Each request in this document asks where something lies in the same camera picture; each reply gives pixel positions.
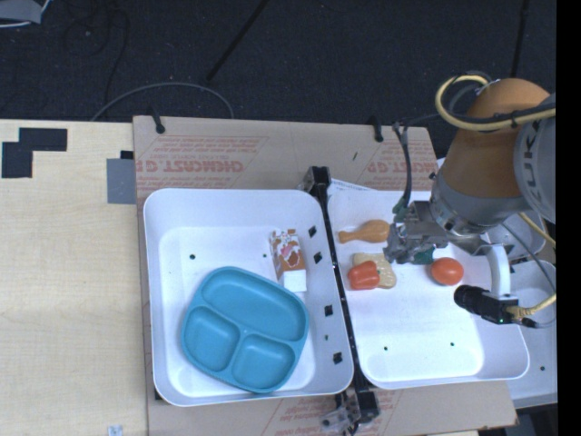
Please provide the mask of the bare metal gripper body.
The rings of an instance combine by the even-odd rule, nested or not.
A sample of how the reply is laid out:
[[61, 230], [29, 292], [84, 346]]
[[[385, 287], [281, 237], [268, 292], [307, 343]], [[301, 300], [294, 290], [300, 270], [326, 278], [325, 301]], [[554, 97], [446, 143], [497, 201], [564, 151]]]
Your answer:
[[481, 227], [451, 211], [444, 203], [414, 201], [397, 230], [403, 255], [432, 253], [453, 244], [476, 255], [485, 246]]

